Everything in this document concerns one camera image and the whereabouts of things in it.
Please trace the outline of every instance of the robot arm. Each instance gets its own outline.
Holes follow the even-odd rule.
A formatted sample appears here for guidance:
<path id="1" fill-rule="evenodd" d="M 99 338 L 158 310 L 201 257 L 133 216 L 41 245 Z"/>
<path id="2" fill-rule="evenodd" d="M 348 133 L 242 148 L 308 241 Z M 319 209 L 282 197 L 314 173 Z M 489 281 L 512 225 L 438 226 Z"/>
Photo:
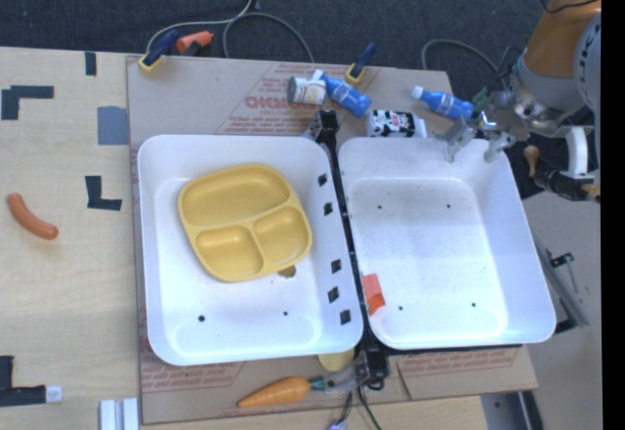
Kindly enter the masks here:
<path id="1" fill-rule="evenodd" d="M 562 174 L 567 181 L 585 183 L 589 181 L 585 136 L 592 127 L 570 126 L 566 119 L 584 106 L 593 112 L 601 163 L 602 2 L 541 2 L 545 12 L 512 68 L 508 89 L 488 94 L 473 127 L 489 140 L 486 160 L 525 141 L 530 133 L 566 138 L 569 168 Z"/>

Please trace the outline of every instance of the wooden table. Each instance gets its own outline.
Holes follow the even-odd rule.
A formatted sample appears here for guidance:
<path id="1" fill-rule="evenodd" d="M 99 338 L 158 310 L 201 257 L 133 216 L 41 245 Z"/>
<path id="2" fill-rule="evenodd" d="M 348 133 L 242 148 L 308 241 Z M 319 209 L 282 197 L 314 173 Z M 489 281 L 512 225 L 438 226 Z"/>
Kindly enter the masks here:
<path id="1" fill-rule="evenodd" d="M 97 428 L 101 400 L 137 398 L 138 324 L 130 150 L 99 144 L 98 108 L 125 108 L 126 57 L 0 49 L 3 98 L 21 94 L 17 116 L 0 120 L 0 193 L 22 194 L 57 225 L 45 240 L 0 209 L 0 355 L 15 356 L 14 386 L 62 387 L 55 404 L 0 408 L 0 428 Z M 54 98 L 28 88 L 53 87 Z M 121 208 L 88 207 L 86 177 L 102 177 L 102 197 Z M 484 429 L 479 397 L 376 405 L 381 426 Z M 159 428 L 326 428 L 323 409 L 160 425 Z M 350 428 L 372 428 L 355 408 Z"/>

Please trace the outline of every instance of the cardboard sheet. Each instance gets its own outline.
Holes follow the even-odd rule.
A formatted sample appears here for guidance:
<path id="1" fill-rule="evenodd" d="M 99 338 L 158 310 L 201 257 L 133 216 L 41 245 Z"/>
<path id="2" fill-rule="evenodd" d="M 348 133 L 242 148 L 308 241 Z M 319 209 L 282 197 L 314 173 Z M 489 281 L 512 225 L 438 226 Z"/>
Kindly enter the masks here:
<path id="1" fill-rule="evenodd" d="M 347 66 L 167 58 L 155 72 L 143 73 L 137 59 L 127 59 L 127 84 L 143 423 L 341 407 L 344 395 L 323 393 L 311 393 L 304 401 L 288 406 L 236 407 L 240 398 L 281 377 L 324 374 L 316 357 L 179 367 L 167 365 L 153 354 L 146 334 L 146 309 L 142 306 L 145 290 L 136 157 L 145 140 L 160 134 L 302 135 L 318 107 L 289 105 L 288 79 L 293 75 L 310 77 L 316 68 L 332 77 L 343 77 Z M 444 72 L 387 67 L 369 67 L 358 89 L 371 97 L 372 109 L 416 111 L 410 100 L 415 85 L 451 91 Z M 341 123 L 339 146 L 348 138 L 364 135 L 361 118 L 332 103 L 324 106 L 337 111 Z M 429 133 L 441 133 L 450 125 L 446 118 L 429 112 L 419 110 L 419 116 L 427 121 Z M 391 356 L 390 365 L 391 375 L 384 390 L 367 391 L 372 404 L 536 387 L 525 347 Z"/>

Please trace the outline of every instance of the divided plate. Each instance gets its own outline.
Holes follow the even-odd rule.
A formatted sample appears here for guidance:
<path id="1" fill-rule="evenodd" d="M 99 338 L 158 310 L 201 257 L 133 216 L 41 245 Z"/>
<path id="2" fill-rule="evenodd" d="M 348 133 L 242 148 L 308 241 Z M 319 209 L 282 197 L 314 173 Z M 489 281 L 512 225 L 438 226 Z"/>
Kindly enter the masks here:
<path id="1" fill-rule="evenodd" d="M 178 197 L 178 211 L 198 260 L 219 280 L 284 272 L 313 243 L 297 195 L 265 164 L 242 164 L 191 180 Z"/>

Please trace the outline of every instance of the metal bracket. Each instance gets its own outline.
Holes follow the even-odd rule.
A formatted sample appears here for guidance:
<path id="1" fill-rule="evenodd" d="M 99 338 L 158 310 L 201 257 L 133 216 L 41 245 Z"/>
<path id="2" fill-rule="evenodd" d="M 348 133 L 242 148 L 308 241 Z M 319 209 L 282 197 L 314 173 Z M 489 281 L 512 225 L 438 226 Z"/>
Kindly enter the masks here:
<path id="1" fill-rule="evenodd" d="M 565 265 L 569 262 L 572 262 L 573 260 L 574 260 L 573 255 L 570 253 L 566 253 L 562 256 L 559 256 L 558 258 L 551 258 L 549 261 L 552 267 L 557 268 L 560 265 Z"/>
<path id="2" fill-rule="evenodd" d="M 99 430 L 139 430 L 139 403 L 136 398 L 100 401 Z"/>
<path id="3" fill-rule="evenodd" d="M 464 115 L 461 115 L 445 133 L 435 133 L 434 136 L 447 142 L 443 156 L 447 162 L 453 162 L 456 152 L 466 146 L 476 136 L 476 133 L 476 129 L 467 124 Z"/>
<path id="4" fill-rule="evenodd" d="M 484 160 L 486 162 L 492 162 L 497 158 L 503 149 L 511 147 L 516 141 L 517 137 L 509 135 L 504 131 L 499 133 L 496 138 L 490 138 L 488 140 L 488 150 L 484 153 Z"/>
<path id="5" fill-rule="evenodd" d="M 575 326 L 589 325 L 588 319 L 586 318 L 584 311 L 580 308 L 577 300 L 571 295 L 567 286 L 560 279 L 560 276 L 558 276 L 556 269 L 552 265 L 551 253 L 544 246 L 544 244 L 541 242 L 540 238 L 534 231 L 532 231 L 532 237 L 534 239 L 534 245 L 536 246 L 536 252 L 538 254 L 538 259 L 540 260 L 540 264 L 545 274 L 545 278 L 548 280 L 548 282 L 551 284 L 551 286 L 560 297 L 562 307 L 568 315 L 568 320 L 566 321 L 567 329 Z"/>

